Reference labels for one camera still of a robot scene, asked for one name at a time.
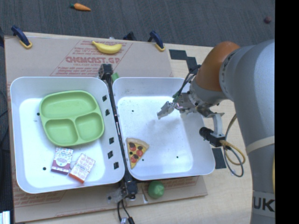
white tray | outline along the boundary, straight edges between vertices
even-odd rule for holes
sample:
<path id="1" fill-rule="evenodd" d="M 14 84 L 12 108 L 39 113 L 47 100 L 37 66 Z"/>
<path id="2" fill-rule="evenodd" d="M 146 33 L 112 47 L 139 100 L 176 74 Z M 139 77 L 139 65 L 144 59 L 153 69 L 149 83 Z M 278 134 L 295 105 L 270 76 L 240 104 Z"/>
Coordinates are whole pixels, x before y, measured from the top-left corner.
<path id="1" fill-rule="evenodd" d="M 71 90 L 84 90 L 92 94 L 99 103 L 105 124 L 103 135 L 96 141 L 70 147 L 74 150 L 71 165 L 81 153 L 96 160 L 83 184 L 69 176 L 51 172 L 56 146 L 47 138 L 37 115 L 44 96 Z M 10 95 L 16 179 L 22 190 L 43 193 L 116 183 L 123 178 L 125 168 L 120 143 L 108 89 L 103 81 L 85 77 L 21 77 L 12 82 Z"/>
<path id="2" fill-rule="evenodd" d="M 172 102 L 181 87 L 181 78 L 119 78 L 113 83 L 124 149 L 127 137 L 147 142 L 150 147 L 131 169 L 138 180 L 154 180 L 213 172 L 215 160 L 211 145 L 199 130 L 204 126 L 199 113 L 181 116 L 174 110 L 158 119 L 157 112 L 166 101 Z"/>

table top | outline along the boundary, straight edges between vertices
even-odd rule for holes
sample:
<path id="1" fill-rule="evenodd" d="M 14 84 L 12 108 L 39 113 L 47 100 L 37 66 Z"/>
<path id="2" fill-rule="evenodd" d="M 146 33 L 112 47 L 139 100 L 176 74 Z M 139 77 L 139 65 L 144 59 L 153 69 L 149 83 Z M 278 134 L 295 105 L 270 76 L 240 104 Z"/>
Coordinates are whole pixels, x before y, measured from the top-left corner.
<path id="1" fill-rule="evenodd" d="M 184 50 L 188 57 L 195 57 L 198 64 L 201 64 L 211 47 L 165 44 L 166 52 L 171 64 L 173 77 L 185 78 L 188 73 L 186 60 L 173 60 L 169 50 Z M 222 116 L 223 133 L 235 114 L 234 104 L 225 100 L 219 106 L 212 107 L 213 112 L 224 112 Z M 204 119 L 207 127 L 213 129 L 213 120 Z M 237 120 L 231 126 L 228 133 L 228 142 L 238 147 L 244 154 L 245 145 L 239 129 Z M 231 164 L 237 173 L 241 171 L 240 166 Z M 205 175 L 204 181 L 207 189 L 207 196 L 198 196 L 187 199 L 173 200 L 147 205 L 127 207 L 127 211 L 137 224 L 148 223 L 238 223 L 248 224 L 251 215 L 252 201 L 252 177 L 248 160 L 243 165 L 244 175 L 239 178 L 232 175 L 228 168 L 216 169 L 213 173 Z M 126 213 L 121 209 L 122 217 Z M 76 224 L 76 223 L 120 223 L 116 209 L 99 212 L 84 213 L 67 217 L 56 217 L 45 220 L 27 222 L 32 224 Z"/>

green plate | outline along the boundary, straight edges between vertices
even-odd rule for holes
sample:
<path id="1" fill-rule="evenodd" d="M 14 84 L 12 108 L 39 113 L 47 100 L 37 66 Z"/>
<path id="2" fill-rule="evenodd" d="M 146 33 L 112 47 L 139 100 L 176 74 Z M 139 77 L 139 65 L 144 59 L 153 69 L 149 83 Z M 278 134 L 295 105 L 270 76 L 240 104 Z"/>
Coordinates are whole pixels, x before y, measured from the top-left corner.
<path id="1" fill-rule="evenodd" d="M 63 91 L 45 96 L 39 106 L 49 140 L 67 147 L 94 141 L 104 132 L 96 99 L 86 91 Z"/>

small box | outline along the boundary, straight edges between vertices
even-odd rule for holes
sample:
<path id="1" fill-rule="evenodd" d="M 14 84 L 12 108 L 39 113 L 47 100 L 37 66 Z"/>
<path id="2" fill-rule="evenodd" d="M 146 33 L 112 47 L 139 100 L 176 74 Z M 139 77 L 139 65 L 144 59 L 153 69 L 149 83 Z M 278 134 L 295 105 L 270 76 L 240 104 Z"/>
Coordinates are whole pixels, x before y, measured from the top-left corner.
<path id="1" fill-rule="evenodd" d="M 70 171 L 69 176 L 78 180 L 80 183 L 84 183 L 94 163 L 94 159 L 88 157 L 85 154 L 81 154 L 77 159 L 74 167 Z"/>
<path id="2" fill-rule="evenodd" d="M 71 166 L 71 157 L 73 150 L 65 147 L 56 147 L 54 160 L 52 163 L 52 172 L 68 174 Z"/>

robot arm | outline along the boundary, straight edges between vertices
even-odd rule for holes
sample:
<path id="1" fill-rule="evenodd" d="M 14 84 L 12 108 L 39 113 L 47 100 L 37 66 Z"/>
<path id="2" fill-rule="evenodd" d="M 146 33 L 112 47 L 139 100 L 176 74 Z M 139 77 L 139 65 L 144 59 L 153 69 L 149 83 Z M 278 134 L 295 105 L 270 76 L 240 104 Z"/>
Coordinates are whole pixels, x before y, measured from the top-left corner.
<path id="1" fill-rule="evenodd" d="M 275 223 L 274 49 L 274 40 L 242 48 L 233 42 L 218 44 L 204 60 L 189 91 L 157 113 L 161 118 L 174 109 L 185 114 L 200 112 L 213 118 L 210 134 L 219 137 L 223 114 L 211 112 L 210 107 L 225 99 L 234 102 L 252 173 L 253 224 Z"/>

